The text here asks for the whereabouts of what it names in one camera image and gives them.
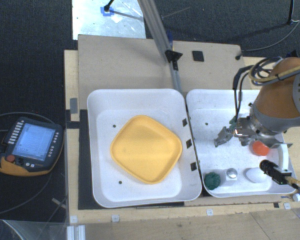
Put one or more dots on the thin black rod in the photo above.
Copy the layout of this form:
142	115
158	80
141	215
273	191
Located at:
193	139

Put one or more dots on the white cube with silver top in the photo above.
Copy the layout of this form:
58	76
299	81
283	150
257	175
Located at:
231	174

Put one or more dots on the black cylinder on white bracket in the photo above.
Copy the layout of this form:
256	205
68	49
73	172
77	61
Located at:
273	170

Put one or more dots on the yellow plate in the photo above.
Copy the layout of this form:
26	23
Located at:
146	149

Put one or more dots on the white plastic tray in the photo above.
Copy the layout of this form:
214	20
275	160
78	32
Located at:
107	144
215	159

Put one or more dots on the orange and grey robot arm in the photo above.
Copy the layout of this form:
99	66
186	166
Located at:
277	101

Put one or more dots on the orange round toy fruit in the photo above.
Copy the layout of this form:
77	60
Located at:
260	148

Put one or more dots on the brown cardboard board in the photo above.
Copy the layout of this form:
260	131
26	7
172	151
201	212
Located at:
130	64

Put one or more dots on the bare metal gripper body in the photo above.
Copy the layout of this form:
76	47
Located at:
255	131

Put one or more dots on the green broccoli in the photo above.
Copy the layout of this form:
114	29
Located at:
212	181

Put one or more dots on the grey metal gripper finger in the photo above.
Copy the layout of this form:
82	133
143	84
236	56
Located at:
245	141
223	136

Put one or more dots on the white egg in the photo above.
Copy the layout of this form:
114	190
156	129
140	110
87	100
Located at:
254	175

